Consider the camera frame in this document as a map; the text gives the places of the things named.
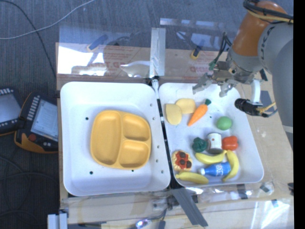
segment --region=black device with orange trim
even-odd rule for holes
[[[18,116],[22,98],[13,87],[0,88],[0,136],[11,134],[18,129]]]
[[[15,132],[15,144],[35,153],[58,152],[57,102],[47,95],[32,92],[24,102]]]

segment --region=banana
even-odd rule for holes
[[[228,158],[228,161],[231,166],[231,171],[229,172],[228,175],[226,175],[223,178],[223,182],[225,182],[227,179],[230,179],[230,178],[233,178],[234,176],[236,176],[238,169],[239,169],[239,160],[237,158],[237,155],[233,151],[231,151],[231,150],[227,151],[227,158]]]
[[[182,181],[191,181],[197,184],[207,184],[209,183],[209,179],[205,176],[189,171],[182,171],[179,174],[176,174],[175,177]]]
[[[224,159],[224,155],[226,154],[227,150],[224,150],[222,153],[217,155],[206,155],[202,153],[195,153],[195,157],[201,162],[206,165],[211,165],[215,163],[220,163]]]

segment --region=toy pizza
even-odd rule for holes
[[[192,169],[193,160],[191,156],[182,150],[173,152],[172,161],[175,171],[190,171]]]

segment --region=plastic water bottle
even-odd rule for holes
[[[210,175],[213,177],[226,176],[230,171],[231,166],[229,162],[216,163],[199,169],[201,175]]]

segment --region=red toy vegetable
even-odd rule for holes
[[[188,126],[191,126],[194,124],[196,121],[198,121],[202,116],[205,115],[205,113],[208,111],[208,105],[211,103],[211,100],[206,99],[204,104],[199,105],[195,112],[193,113],[189,123],[187,124]]]
[[[223,150],[232,150],[234,151],[235,149],[238,148],[238,143],[237,143],[237,137],[232,135],[232,136],[227,136],[222,139],[222,149]]]

